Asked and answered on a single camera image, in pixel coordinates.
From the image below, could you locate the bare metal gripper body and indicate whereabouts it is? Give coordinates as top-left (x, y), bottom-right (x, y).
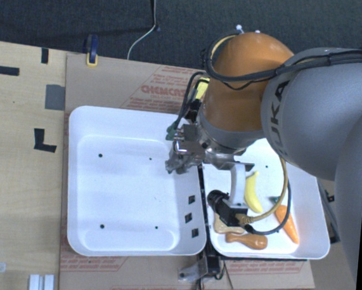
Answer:
top-left (170, 122), bottom-right (249, 171)

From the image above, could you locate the white plastic tray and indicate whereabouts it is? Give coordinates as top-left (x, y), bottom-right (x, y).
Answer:
top-left (55, 103), bottom-right (219, 268)
top-left (193, 132), bottom-right (341, 268)

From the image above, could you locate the thin black rod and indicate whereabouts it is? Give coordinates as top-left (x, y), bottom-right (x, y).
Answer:
top-left (188, 163), bottom-right (220, 257)

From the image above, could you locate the beige bread piece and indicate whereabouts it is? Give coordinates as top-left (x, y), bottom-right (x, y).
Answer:
top-left (212, 211), bottom-right (247, 237)

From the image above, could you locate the yellow banana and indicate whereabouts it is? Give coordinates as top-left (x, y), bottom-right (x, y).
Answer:
top-left (242, 169), bottom-right (268, 214)

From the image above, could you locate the brown cardboard board red print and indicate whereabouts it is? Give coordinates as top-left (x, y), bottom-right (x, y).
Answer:
top-left (44, 53), bottom-right (337, 290)

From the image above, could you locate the brown chicken drumstick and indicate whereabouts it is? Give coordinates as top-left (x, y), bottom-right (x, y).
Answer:
top-left (224, 230), bottom-right (269, 251)

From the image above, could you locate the orange carrot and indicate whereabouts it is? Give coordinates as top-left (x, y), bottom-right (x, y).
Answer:
top-left (266, 196), bottom-right (304, 245)

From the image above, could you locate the black cylinder on white bracket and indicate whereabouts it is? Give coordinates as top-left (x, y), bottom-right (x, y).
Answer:
top-left (204, 158), bottom-right (255, 230)

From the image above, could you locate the black block with thin wires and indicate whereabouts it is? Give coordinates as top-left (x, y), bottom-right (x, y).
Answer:
top-left (202, 253), bottom-right (224, 279)

